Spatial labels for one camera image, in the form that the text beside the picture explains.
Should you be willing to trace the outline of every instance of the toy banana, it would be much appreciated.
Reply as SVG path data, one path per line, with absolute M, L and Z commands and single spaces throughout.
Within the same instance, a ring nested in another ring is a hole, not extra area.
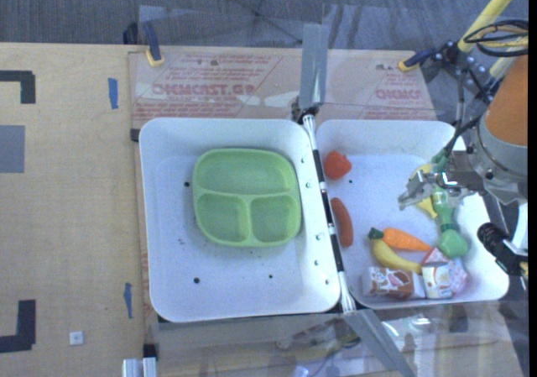
M 411 260 L 402 258 L 396 254 L 383 240 L 382 235 L 378 234 L 377 229 L 371 229 L 369 232 L 369 240 L 371 241 L 371 250 L 373 256 L 380 264 L 392 270 L 407 270 L 414 271 L 421 275 L 421 265 Z

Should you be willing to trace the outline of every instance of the snack package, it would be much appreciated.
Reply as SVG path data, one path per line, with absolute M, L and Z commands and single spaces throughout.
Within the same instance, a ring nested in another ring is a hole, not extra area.
M 423 279 L 414 271 L 370 266 L 362 276 L 365 296 L 389 296 L 400 300 L 425 298 Z
M 451 291 L 453 295 L 464 289 L 468 281 L 468 273 L 465 271 L 459 258 L 449 259 L 437 247 L 434 247 L 423 259 L 421 264 L 430 262 L 447 262 L 450 267 Z

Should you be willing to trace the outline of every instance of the gray square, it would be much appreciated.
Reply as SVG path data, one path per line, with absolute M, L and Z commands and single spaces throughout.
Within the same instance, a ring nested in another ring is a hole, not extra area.
M 0 125 L 0 173 L 24 172 L 24 126 Z

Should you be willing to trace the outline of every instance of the pink package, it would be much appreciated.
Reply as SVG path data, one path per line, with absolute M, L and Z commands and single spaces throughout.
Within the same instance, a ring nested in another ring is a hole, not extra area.
M 447 262 L 450 267 L 451 290 L 453 295 L 462 291 L 468 281 L 468 273 L 460 259 L 451 260 L 447 258 L 437 247 L 434 247 L 423 259 L 421 264 L 428 262 Z

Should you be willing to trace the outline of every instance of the green plate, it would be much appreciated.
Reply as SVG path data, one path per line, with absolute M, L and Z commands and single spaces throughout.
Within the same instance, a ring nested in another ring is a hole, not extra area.
M 192 188 L 198 226 L 216 243 L 275 246 L 287 243 L 300 230 L 296 173 L 281 154 L 210 150 L 196 161 Z

